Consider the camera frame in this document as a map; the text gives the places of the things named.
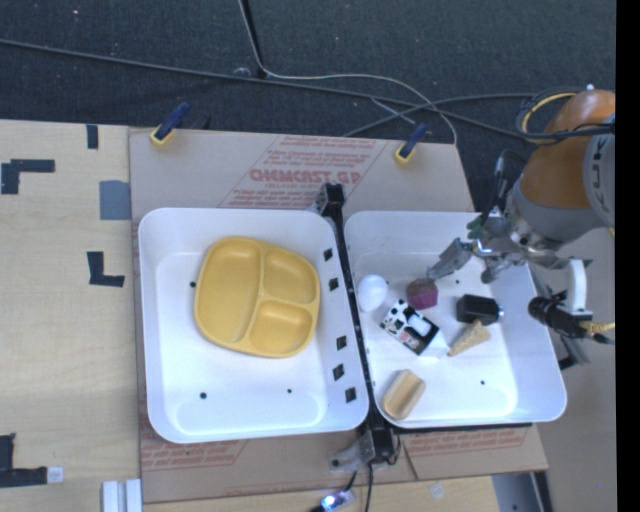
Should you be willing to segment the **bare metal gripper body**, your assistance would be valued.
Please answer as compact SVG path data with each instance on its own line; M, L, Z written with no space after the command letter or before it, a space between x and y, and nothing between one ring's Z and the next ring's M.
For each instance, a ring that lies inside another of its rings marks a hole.
M559 209L539 206L530 210L509 206L501 215L480 214L472 221L472 254L482 260L514 254L512 267L531 263L549 270L562 269L564 259L558 251L564 242L555 238L560 219Z

